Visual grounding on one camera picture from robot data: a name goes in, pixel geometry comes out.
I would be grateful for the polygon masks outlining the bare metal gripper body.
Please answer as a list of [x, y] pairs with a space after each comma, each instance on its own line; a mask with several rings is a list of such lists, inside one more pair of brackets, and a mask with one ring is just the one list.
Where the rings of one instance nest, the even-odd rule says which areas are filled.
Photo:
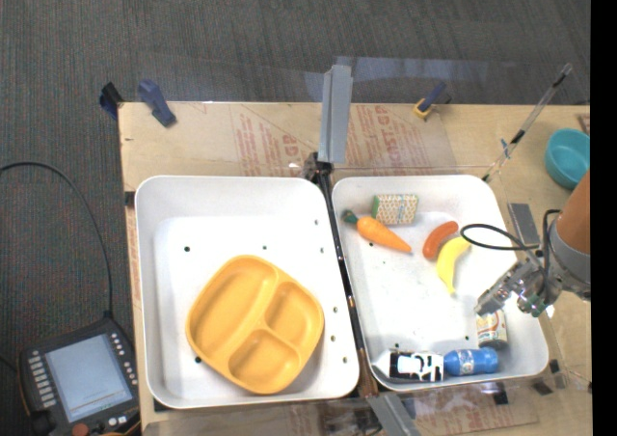
[[542, 313], [554, 304], [562, 292], [561, 285], [531, 260], [513, 265], [493, 285], [495, 296], [516, 299], [522, 313]]

